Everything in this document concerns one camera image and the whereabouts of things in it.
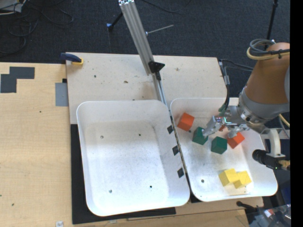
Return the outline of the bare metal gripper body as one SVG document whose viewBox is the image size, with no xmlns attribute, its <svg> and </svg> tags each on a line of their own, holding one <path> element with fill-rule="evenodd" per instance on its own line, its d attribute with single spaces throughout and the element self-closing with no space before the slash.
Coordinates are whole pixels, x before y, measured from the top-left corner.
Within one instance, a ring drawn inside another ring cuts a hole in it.
<svg viewBox="0 0 303 227">
<path fill-rule="evenodd" d="M 229 126 L 238 126 L 240 131 L 254 130 L 257 133 L 262 133 L 267 127 L 265 126 L 266 120 L 260 118 L 250 112 L 246 107 L 228 106 L 225 111 L 219 113 L 219 130 Z"/>
</svg>

